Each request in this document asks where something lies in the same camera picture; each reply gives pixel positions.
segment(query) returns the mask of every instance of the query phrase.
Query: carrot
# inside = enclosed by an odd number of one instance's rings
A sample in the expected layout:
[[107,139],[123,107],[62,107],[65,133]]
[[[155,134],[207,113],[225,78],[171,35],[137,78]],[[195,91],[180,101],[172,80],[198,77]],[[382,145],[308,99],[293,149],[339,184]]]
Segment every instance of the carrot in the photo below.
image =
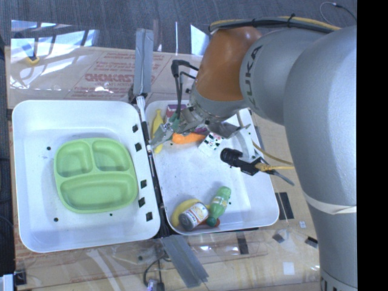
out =
[[199,133],[189,133],[187,136],[184,136],[180,133],[174,133],[172,135],[172,142],[177,144],[183,144],[203,140],[205,138],[205,135],[200,135]]

